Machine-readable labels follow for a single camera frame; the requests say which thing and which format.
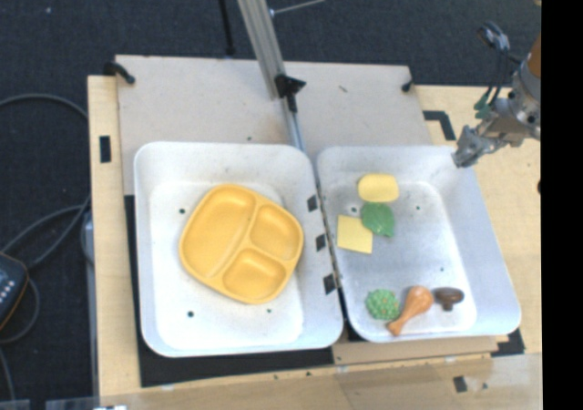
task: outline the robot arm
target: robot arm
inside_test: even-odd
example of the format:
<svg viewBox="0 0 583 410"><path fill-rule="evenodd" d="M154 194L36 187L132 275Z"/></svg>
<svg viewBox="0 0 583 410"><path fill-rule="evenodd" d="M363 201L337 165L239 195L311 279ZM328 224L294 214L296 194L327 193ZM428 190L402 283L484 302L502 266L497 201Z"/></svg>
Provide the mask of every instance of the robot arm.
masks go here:
<svg viewBox="0 0 583 410"><path fill-rule="evenodd" d="M519 62L508 97L502 98L498 96L502 76L507 71L507 62L512 60L508 39L493 23L485 23L478 34L496 49L498 68L495 82L474 106L476 118L482 121L475 128L464 126L457 141L453 155L457 167L472 166L483 155L506 145L518 147L525 138L540 140L541 35L527 57Z"/></svg>

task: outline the white tray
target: white tray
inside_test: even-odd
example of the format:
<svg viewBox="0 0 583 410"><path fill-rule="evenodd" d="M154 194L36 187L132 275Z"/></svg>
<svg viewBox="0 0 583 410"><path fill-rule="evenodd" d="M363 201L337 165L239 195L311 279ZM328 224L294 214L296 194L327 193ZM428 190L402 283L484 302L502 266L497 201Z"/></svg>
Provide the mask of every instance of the white tray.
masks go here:
<svg viewBox="0 0 583 410"><path fill-rule="evenodd" d="M499 335L514 331L520 308L472 169L455 167L449 147L339 147L318 158L323 206L346 301L348 319L364 339L388 343L453 336ZM359 217L357 192L365 174L393 174L398 200L392 238L375 235L373 253L337 248L339 215ZM435 303L393 337L384 321L365 307L368 292L392 290L403 302L406 290L452 286L465 299L449 313Z"/></svg>
<svg viewBox="0 0 583 410"><path fill-rule="evenodd" d="M135 158L141 330L170 356L247 354L323 348L343 328L312 164L285 145L155 142ZM195 280L179 261L179 237L202 197L221 183L258 191L300 222L304 247L281 294L260 305L232 300Z"/></svg>

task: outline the wooden table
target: wooden table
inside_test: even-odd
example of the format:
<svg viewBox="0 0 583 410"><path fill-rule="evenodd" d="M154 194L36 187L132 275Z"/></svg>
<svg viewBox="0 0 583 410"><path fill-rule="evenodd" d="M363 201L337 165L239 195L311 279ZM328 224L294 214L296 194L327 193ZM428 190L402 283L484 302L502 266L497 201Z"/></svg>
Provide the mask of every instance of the wooden table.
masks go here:
<svg viewBox="0 0 583 410"><path fill-rule="evenodd" d="M411 94L416 95L423 111L445 112L455 132L459 133L464 124L476 123L472 106L483 92L482 87L423 86L414 87ZM520 332L527 355L517 359L490 358L488 352L495 350L496 342L503 342L507 340L506 337L481 338L477 342L468 343L466 349L462 347L461 352L459 344L446 343L439 353L426 353L422 346L405 347L386 356L378 354L373 348L367 351L366 343L355 345L341 340L333 347L334 354L340 358L334 366L142 388L139 383L136 324L125 230L118 80L115 77L88 79L88 110L100 395L134 395L134 399L140 399L140 405L152 404L152 408L159 405L160 398L165 399L167 408L170 408L170 403L176 408L182 408L182 405L188 408L193 395L207 403L208 408L215 408L214 405L223 408L220 403L232 403L235 396L240 399L239 402L256 408L264 405L265 401L261 399L269 396L269 402L280 402L279 408L299 408L292 405L290 397L301 393L313 397L313 408L321 408L322 405L355 408L365 403L356 403L343 391L347 388L370 387L372 383L383 387L381 383L387 374L406 375L408 372L398 371L406 365L407 368L417 370L407 374L408 378L418 383L425 382L424 388L427 389L431 387L427 387L427 379L435 383L443 379L449 382L452 376L475 373L488 376L490 396L495 399L506 397L504 394L500 397L492 383L499 380L502 388L508 380L513 379L517 386L528 389L530 398L536 399L541 386L539 371L542 354L540 196L537 192L540 179L539 143L528 141L518 149L502 149L495 155L482 158L476 166L484 200L521 304L523 317ZM455 144L446 141L438 122L426 123L435 144ZM102 163L100 155L100 137L105 136L109 137L111 145L111 156L106 165ZM430 377L424 374L426 367L417 366L419 364L431 366ZM522 381L517 377L517 370L522 370ZM169 389L174 392L160 393ZM259 389L262 392L261 398L256 394ZM483 392L483 389L476 388L476 392Z"/></svg>

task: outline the black clip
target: black clip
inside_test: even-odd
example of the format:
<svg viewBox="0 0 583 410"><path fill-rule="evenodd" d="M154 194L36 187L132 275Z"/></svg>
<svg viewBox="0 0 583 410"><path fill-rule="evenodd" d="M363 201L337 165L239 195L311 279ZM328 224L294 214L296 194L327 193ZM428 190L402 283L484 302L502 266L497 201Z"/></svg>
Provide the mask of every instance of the black clip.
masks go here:
<svg viewBox="0 0 583 410"><path fill-rule="evenodd" d="M300 89L306 86L306 82L280 74L275 77L275 86L280 97L287 98L288 109L296 113L298 111L298 105L295 101L295 95L300 92Z"/></svg>
<svg viewBox="0 0 583 410"><path fill-rule="evenodd" d="M133 85L136 79L131 76L128 71L121 66L118 62L107 62L103 66L103 74L106 77L114 77L115 75L120 75L123 77L129 85Z"/></svg>

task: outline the green toy vegetable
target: green toy vegetable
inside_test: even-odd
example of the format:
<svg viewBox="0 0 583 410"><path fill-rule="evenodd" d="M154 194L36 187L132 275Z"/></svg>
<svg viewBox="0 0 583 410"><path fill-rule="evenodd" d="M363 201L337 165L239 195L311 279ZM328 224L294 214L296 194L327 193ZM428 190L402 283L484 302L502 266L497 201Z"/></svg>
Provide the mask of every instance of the green toy vegetable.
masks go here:
<svg viewBox="0 0 583 410"><path fill-rule="evenodd" d="M369 292L365 303L374 319L393 321L401 314L399 302L390 290L377 289Z"/></svg>
<svg viewBox="0 0 583 410"><path fill-rule="evenodd" d="M391 208L382 202L366 202L361 209L363 226L378 235L393 237L394 215Z"/></svg>

